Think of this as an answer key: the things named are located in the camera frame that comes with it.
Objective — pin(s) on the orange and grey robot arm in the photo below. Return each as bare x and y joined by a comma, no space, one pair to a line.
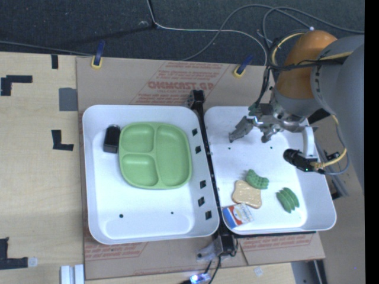
325,78

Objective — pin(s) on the black cylinder on white bracket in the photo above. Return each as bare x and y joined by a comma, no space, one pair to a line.
300,155

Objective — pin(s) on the small black bottle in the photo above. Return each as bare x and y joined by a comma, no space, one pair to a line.
111,139

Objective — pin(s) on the green toy pea pod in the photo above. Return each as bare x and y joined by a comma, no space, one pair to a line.
287,200

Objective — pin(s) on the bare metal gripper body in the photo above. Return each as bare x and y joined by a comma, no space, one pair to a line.
274,117

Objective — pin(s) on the green divided plate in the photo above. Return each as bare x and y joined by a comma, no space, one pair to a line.
155,155

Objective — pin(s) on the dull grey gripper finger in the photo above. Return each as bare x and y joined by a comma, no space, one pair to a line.
269,134
240,130

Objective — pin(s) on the thin black rod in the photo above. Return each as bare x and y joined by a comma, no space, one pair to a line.
208,155

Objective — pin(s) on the green toy grapes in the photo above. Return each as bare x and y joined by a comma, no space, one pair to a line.
257,180

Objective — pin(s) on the brown cardboard board red print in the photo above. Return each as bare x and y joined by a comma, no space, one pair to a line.
177,78

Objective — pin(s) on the white plastic tray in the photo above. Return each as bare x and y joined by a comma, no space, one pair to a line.
142,217
266,158

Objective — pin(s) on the tan toy bread slice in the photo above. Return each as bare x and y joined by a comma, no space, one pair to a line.
247,194

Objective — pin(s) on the small white red blue carton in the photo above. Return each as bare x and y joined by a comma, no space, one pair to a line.
238,215

